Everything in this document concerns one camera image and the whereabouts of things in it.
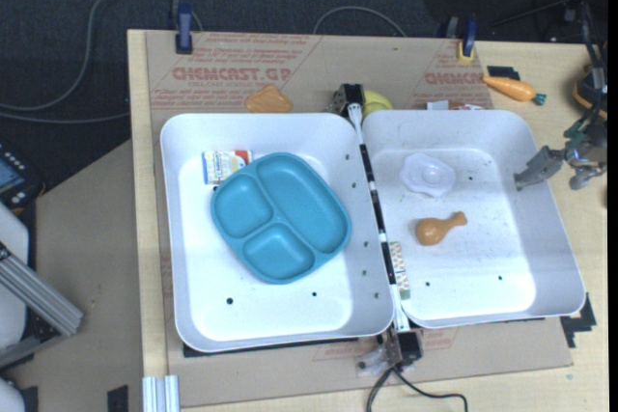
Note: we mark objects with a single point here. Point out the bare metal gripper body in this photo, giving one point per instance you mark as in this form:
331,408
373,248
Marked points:
586,141

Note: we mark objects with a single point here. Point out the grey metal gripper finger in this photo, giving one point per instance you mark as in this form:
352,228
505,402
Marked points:
540,165
581,178

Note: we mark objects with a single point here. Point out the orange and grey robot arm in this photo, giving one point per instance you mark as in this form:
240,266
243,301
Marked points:
590,94

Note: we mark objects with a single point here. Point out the orange carrot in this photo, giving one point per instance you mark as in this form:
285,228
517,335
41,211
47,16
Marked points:
512,88

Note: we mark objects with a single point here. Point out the white toy fried egg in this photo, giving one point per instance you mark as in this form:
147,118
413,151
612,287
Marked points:
429,174

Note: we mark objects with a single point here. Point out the white plastic tray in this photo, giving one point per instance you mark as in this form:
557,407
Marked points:
483,265
270,313

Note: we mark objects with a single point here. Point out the white and red carton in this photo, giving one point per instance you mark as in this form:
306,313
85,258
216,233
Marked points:
438,105

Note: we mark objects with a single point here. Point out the orange toy chicken drumstick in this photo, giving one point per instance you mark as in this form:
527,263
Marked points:
434,230

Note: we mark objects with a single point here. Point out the thin black and white rod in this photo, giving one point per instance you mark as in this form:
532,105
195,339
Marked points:
372,181

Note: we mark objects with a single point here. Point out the white packet with orange print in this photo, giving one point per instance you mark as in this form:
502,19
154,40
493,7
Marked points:
400,267

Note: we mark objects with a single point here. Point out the yellow banana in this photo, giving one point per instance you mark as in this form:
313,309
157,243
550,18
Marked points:
377,102

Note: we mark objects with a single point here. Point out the brown cardboard board red print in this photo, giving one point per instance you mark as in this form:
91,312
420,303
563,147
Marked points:
328,63

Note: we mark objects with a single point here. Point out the blue divided plate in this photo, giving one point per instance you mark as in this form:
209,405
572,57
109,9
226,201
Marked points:
282,217

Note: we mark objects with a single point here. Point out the orange toy bread slice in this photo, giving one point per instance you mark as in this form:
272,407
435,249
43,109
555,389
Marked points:
268,100

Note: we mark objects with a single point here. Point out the white and orange carton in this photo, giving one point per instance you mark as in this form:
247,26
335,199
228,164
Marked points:
219,165

